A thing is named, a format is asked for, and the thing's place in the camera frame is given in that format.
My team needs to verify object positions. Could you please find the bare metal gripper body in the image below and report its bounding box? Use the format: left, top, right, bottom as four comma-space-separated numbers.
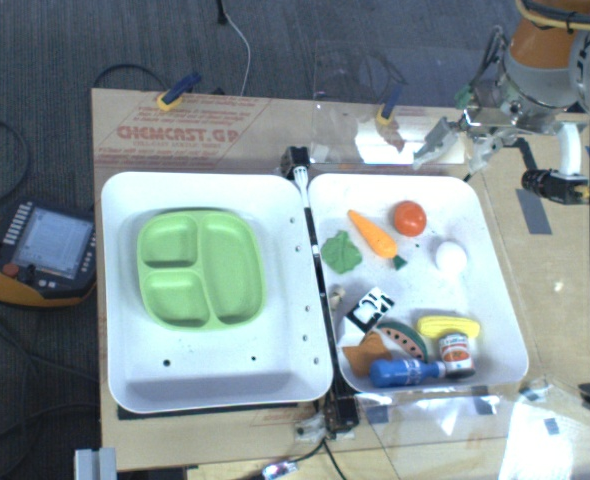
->
462, 79, 561, 143

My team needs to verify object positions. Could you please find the orange tomato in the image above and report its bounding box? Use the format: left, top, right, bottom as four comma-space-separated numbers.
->
392, 199, 429, 238

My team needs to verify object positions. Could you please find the white egg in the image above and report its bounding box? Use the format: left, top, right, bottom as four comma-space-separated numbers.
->
434, 240, 469, 276

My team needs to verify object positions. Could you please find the orange carrot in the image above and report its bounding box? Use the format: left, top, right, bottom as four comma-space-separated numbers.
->
346, 208, 409, 271

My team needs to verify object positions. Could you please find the white plastic tray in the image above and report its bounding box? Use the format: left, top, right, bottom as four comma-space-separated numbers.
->
100, 170, 335, 415
306, 172, 530, 395

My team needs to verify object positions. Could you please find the green lettuce leaf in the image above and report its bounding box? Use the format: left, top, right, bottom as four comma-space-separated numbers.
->
319, 229, 364, 276

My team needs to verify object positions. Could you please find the thin black and white rod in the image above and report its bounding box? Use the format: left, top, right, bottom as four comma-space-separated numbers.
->
292, 165, 338, 369

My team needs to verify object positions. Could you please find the black and white carton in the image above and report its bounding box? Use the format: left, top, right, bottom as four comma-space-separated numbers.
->
345, 286, 396, 334

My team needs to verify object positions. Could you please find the watermelon slice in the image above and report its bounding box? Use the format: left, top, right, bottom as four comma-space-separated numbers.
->
375, 320, 430, 365

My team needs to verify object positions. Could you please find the small white and orange can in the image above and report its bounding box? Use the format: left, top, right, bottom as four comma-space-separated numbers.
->
437, 332, 477, 379

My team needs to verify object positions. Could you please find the brown star biscuit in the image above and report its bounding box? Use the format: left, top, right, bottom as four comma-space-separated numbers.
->
341, 330, 393, 380

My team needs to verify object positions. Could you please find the blue bottle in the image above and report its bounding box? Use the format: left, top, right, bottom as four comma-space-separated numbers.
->
368, 357, 448, 389

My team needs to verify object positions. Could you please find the brown cardboard board red print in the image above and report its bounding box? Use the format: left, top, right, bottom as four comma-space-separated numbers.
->
90, 87, 590, 472

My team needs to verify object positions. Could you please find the green divided plate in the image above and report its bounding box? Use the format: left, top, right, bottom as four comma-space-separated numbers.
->
135, 208, 268, 332

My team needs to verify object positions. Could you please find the black cylinder on white bracket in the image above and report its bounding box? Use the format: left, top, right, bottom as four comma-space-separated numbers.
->
520, 120, 590, 205

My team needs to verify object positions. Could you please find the black block with thin wires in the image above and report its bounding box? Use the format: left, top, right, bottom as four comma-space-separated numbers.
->
280, 145, 312, 179
321, 391, 361, 440

